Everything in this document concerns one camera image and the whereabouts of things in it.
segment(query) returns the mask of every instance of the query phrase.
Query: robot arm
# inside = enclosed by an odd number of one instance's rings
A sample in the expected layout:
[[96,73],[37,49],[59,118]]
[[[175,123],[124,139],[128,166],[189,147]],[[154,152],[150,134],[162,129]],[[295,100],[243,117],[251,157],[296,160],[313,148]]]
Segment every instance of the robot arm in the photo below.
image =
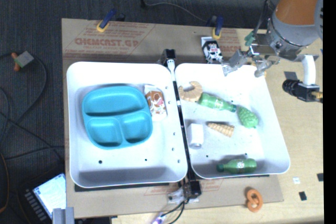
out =
[[[268,23],[267,31],[259,34],[257,32],[264,20]],[[318,38],[323,40],[323,0],[280,0],[277,6],[265,0],[256,28],[245,38],[248,51],[239,50],[228,61],[223,61],[224,74],[245,64],[247,58],[251,58],[257,66],[256,77],[262,76],[266,69],[276,65],[280,59],[300,61],[304,64],[304,71],[312,74],[318,56],[311,56],[307,60],[308,56],[300,55],[300,52]],[[319,87],[312,82],[314,77],[308,76],[308,80],[307,76],[304,82],[285,81],[283,89],[292,95],[304,92],[304,97],[295,96],[304,101],[316,101],[315,92],[319,91]],[[298,84],[303,89],[293,90]]]

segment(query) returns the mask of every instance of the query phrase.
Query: gray carpet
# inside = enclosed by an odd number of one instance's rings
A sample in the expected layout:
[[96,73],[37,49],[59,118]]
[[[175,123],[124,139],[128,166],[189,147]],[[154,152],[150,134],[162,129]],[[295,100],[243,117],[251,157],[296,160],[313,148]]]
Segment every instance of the gray carpet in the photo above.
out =
[[[26,223],[15,198],[15,190],[28,179],[57,164],[57,146],[63,156],[64,121],[62,100],[61,19],[102,19],[111,9],[125,14],[127,22],[205,26],[212,15],[222,15],[227,27],[254,28],[264,0],[144,0],[146,4],[172,5],[141,7],[141,0],[0,0],[0,55],[29,51],[46,68],[47,81],[35,105],[18,120],[21,128],[7,125],[0,152],[7,159],[11,195],[0,223]],[[13,71],[10,56],[0,57],[0,88],[6,93],[11,120],[18,119],[39,95],[44,69],[35,61],[20,72]],[[0,93],[0,112],[6,113]],[[5,123],[0,116],[0,130]],[[46,148],[46,150],[23,155]]]

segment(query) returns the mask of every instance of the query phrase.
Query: black object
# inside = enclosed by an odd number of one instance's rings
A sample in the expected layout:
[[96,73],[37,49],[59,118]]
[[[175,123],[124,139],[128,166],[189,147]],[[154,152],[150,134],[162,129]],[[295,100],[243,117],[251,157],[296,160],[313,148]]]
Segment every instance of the black object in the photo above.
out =
[[183,185],[183,194],[187,199],[195,199],[202,194],[201,183],[198,180],[191,180]]
[[176,53],[174,49],[164,49],[159,59],[159,63],[167,67],[168,60],[176,60]]
[[43,208],[43,205],[35,196],[33,189],[61,173],[64,173],[63,165],[59,165],[31,181],[23,183],[19,188],[17,192],[18,200],[27,220],[30,223],[52,223],[52,220]]
[[317,179],[319,180],[319,182],[322,182],[323,181],[323,173],[317,174]]
[[121,13],[118,15],[118,17],[116,18],[117,22],[124,22],[126,19],[126,15],[124,13]]
[[306,193],[304,191],[299,192],[299,195],[300,195],[301,201],[307,200]]
[[316,97],[312,92],[318,92],[320,87],[317,85],[305,85],[300,80],[287,79],[283,82],[282,88],[285,92],[305,102],[316,102]]

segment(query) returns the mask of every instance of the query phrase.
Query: small toy figure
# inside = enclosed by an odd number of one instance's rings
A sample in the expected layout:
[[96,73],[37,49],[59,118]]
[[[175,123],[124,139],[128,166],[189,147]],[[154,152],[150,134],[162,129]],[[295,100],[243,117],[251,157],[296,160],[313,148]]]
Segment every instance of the small toy figure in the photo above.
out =
[[156,114],[165,113],[166,107],[164,105],[162,93],[160,92],[154,92],[153,96],[153,105],[155,106],[155,112]]
[[217,41],[211,40],[204,43],[202,46],[205,60],[208,63],[220,63],[223,59],[222,52],[218,46]]

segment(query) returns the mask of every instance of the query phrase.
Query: metal bracket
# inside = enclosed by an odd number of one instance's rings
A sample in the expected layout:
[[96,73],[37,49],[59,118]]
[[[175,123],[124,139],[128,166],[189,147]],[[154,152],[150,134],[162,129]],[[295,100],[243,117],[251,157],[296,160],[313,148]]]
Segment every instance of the metal bracket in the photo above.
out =
[[52,224],[75,224],[73,207],[55,208],[52,213]]
[[237,70],[246,62],[247,62],[247,55],[244,54],[241,50],[237,50],[229,60],[222,62],[222,69],[224,75],[226,76],[229,73]]
[[[197,196],[202,194],[201,191],[201,183],[196,180],[195,173],[192,169],[191,166],[191,160],[190,160],[190,155],[189,155],[189,148],[188,148],[188,142],[186,138],[186,132],[185,132],[185,127],[184,127],[184,120],[183,120],[183,114],[182,114],[182,109],[181,109],[181,103],[180,103],[180,96],[179,96],[179,91],[177,88],[177,83],[176,83],[176,78],[175,78],[175,61],[176,61],[176,54],[174,49],[164,49],[161,55],[161,58],[157,61],[157,63],[160,63],[164,66],[166,66],[169,71],[171,72],[172,75],[172,81],[174,85],[174,91],[175,91],[175,96],[176,96],[176,102],[177,102],[177,109],[179,111],[179,117],[180,117],[180,124],[181,124],[181,130],[182,130],[182,135],[183,135],[183,143],[184,143],[184,149],[186,152],[186,158],[187,158],[187,163],[188,163],[188,171],[187,171],[187,177],[188,177],[188,182],[184,184],[183,188],[183,195],[185,198],[196,198]],[[179,195],[177,194],[172,194],[171,199],[178,199],[178,197],[174,197],[174,195]]]
[[169,204],[180,204],[184,200],[198,202],[198,197],[202,194],[201,183],[198,180],[191,180],[178,190],[168,194]]

